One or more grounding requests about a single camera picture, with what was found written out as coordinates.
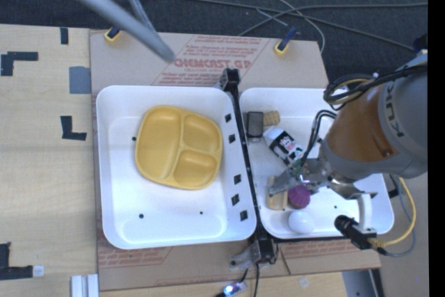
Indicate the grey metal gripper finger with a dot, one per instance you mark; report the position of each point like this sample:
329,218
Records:
313,186
283,182

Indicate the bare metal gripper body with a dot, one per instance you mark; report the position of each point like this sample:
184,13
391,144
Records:
321,173

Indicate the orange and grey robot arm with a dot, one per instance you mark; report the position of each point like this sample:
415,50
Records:
368,135

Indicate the purple round toy food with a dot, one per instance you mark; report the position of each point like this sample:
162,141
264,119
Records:
299,199

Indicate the tan toy bread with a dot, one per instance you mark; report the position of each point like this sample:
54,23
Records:
276,201

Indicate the white egg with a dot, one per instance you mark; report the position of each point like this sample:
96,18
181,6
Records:
301,222

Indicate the white carton with cow print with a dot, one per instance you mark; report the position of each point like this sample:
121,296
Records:
283,144

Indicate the thin black rod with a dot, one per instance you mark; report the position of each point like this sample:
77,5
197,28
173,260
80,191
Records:
243,135

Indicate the dark grey can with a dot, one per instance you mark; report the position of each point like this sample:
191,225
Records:
255,125

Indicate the tan biscuit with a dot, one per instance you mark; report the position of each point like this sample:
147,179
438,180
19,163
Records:
272,118

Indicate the white plastic tray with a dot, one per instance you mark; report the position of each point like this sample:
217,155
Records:
167,212
299,104

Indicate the yellow divided plate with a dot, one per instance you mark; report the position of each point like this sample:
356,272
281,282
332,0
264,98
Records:
167,146

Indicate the brown cardboard board red print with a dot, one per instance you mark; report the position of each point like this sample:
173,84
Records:
139,55

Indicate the black cylinder on white bracket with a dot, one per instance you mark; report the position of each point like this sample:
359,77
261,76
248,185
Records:
354,231

